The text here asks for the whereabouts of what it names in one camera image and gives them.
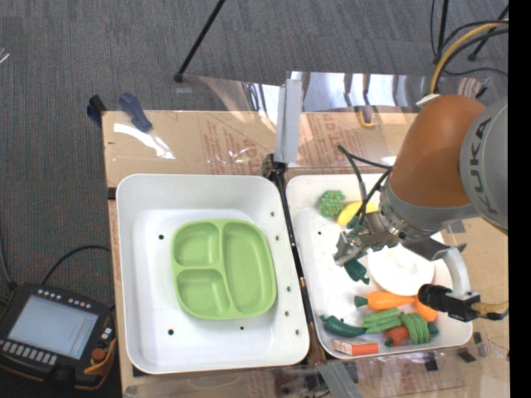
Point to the green grapes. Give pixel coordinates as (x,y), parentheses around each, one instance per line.
(331,203)

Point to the brown cardboard board red print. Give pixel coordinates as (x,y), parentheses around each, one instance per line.
(186,143)

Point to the dark green bell pepper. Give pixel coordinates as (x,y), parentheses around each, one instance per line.
(356,270)

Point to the black cylinder on white bracket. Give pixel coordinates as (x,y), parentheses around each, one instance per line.
(444,299)

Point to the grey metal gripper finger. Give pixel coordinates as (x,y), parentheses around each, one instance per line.
(342,249)
(357,254)

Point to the dark green chili pepper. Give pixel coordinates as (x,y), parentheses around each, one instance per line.
(340,326)

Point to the green divided plate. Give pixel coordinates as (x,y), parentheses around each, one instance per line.
(245,263)

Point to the white round lid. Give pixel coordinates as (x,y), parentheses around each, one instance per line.
(398,274)

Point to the green bean bundle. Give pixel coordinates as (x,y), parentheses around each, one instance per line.
(417,329)

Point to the long orange carrot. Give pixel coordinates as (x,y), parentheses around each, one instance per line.
(388,300)

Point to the orange and white carton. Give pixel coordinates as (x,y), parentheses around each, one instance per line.
(357,346)

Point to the yellow lemon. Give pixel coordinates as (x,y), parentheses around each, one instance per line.
(348,213)

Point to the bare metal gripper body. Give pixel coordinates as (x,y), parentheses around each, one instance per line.
(375,234)

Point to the white plastic tray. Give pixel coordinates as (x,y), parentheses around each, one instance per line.
(332,272)
(207,346)

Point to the light green pea pods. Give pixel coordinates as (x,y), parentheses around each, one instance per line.
(381,321)

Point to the small orange pepper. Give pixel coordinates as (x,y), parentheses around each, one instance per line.
(397,335)

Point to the short orange carrot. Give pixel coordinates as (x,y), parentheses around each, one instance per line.
(426,311)

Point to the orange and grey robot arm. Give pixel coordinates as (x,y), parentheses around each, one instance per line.
(431,156)

